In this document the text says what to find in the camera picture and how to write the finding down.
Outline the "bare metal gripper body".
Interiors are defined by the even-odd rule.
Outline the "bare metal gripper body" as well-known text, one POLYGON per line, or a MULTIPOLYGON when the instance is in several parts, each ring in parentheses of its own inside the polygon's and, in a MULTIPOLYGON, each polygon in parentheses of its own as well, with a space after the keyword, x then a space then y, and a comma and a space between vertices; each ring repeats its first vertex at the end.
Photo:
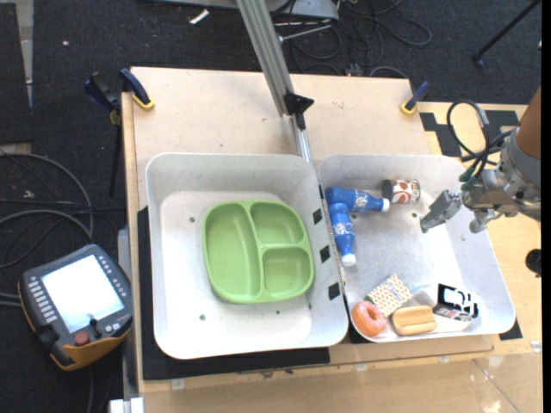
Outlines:
POLYGON ((471 210, 493 210, 506 217, 518 213, 541 221, 541 176, 518 170, 483 170, 461 187, 463 203, 471 210))

